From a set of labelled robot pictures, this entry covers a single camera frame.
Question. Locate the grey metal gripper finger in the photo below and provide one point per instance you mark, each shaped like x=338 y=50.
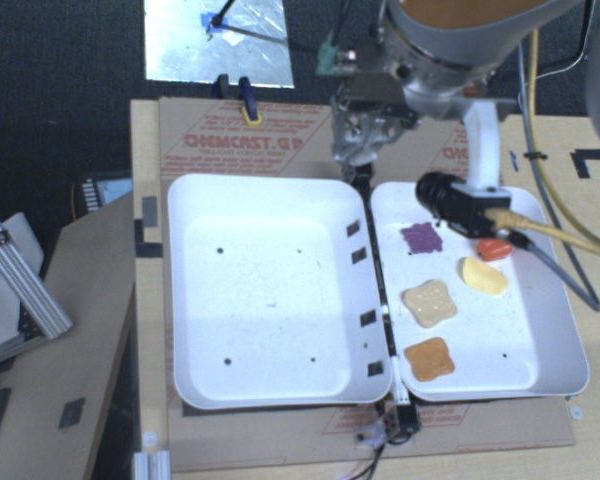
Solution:
x=377 y=138
x=345 y=138

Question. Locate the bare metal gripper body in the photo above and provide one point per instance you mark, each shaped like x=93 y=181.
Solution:
x=430 y=93

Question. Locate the brown cardboard board red print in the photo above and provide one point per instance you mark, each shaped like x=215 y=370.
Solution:
x=290 y=143

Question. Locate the purple grapes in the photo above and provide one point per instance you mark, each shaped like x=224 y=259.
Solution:
x=421 y=238

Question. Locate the thin black and white rod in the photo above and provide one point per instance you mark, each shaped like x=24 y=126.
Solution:
x=380 y=273

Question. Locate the red sausage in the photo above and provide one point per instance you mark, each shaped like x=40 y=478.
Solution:
x=494 y=250

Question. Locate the beige bread slice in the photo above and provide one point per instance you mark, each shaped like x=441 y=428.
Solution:
x=429 y=303

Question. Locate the yellow potato chip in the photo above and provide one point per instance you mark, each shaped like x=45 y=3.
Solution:
x=482 y=277

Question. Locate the white plastic tray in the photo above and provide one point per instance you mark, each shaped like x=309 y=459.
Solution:
x=260 y=293
x=490 y=338

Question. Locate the orange-brown bread slice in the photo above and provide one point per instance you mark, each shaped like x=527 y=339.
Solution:
x=429 y=359

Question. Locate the black cylinder on white bracket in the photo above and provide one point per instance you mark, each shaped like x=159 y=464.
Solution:
x=482 y=138

